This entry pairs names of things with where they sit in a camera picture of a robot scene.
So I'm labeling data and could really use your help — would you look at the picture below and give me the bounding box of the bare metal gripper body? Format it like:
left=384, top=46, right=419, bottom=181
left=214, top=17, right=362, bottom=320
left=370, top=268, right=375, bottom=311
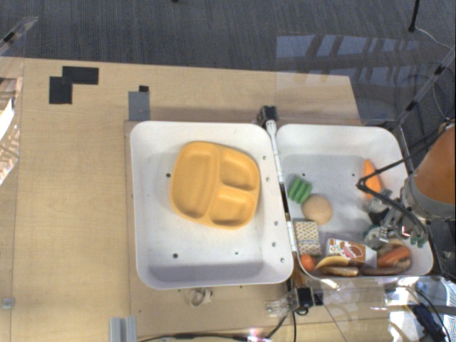
left=378, top=207, right=428, bottom=246

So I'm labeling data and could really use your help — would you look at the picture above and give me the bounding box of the beige rubber band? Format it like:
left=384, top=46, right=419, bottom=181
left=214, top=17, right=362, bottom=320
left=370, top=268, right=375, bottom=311
left=184, top=287, right=214, bottom=308

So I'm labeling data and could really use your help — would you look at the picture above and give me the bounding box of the green ribbed toy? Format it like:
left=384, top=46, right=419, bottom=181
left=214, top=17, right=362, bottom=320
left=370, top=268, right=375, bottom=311
left=287, top=176, right=313, bottom=204

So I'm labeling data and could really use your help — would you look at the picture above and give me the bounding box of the yellow patterned white carton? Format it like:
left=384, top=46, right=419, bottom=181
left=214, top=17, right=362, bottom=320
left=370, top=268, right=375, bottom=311
left=293, top=220, right=323, bottom=257

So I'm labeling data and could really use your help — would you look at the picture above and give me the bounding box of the tan round bread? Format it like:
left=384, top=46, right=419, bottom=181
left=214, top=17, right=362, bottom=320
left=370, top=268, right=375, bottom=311
left=301, top=194, right=333, bottom=226

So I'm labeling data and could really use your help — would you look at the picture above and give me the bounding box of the small orange ball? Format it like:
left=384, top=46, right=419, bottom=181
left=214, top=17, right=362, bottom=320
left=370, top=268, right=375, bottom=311
left=299, top=254, right=318, bottom=272

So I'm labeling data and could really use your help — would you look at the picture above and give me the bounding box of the thin black and white rod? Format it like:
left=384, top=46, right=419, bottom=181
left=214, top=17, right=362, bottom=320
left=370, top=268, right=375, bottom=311
left=265, top=120, right=298, bottom=255

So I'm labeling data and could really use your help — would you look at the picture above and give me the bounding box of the yellow banana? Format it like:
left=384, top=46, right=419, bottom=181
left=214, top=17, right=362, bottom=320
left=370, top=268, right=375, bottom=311
left=313, top=255, right=351, bottom=272

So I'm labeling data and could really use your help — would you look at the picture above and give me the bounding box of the brown bread bun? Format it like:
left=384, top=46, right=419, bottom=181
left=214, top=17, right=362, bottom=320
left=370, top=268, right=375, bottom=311
left=361, top=257, right=413, bottom=277

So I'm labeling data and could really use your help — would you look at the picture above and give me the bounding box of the brown biscuit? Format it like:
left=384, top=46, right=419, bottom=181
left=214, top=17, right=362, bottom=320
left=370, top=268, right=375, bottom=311
left=321, top=265, right=359, bottom=278

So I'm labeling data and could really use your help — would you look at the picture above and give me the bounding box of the orange carrot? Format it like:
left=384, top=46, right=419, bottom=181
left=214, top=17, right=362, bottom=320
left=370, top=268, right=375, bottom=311
left=363, top=159, right=383, bottom=202

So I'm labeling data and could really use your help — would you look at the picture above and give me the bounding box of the orange red sausage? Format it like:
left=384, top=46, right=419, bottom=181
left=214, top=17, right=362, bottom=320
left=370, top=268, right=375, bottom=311
left=376, top=245, right=412, bottom=268

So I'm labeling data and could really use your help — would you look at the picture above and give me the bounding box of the white and brown carton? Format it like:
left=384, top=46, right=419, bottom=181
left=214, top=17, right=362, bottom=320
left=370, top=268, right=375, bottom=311
left=325, top=237, right=378, bottom=267

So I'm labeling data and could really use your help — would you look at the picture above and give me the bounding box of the white plastic tray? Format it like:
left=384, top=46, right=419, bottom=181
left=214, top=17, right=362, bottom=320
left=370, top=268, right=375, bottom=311
left=129, top=120, right=295, bottom=291
left=276, top=123, right=435, bottom=281

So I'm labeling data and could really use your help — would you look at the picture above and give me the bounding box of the orange divided plate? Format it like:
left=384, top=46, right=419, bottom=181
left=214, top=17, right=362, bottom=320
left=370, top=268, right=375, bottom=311
left=170, top=140, right=261, bottom=232

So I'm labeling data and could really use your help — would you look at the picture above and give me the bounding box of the black block with thin wires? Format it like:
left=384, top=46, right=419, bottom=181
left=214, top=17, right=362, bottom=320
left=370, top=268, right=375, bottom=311
left=259, top=105, right=278, bottom=122
left=296, top=286, right=314, bottom=315

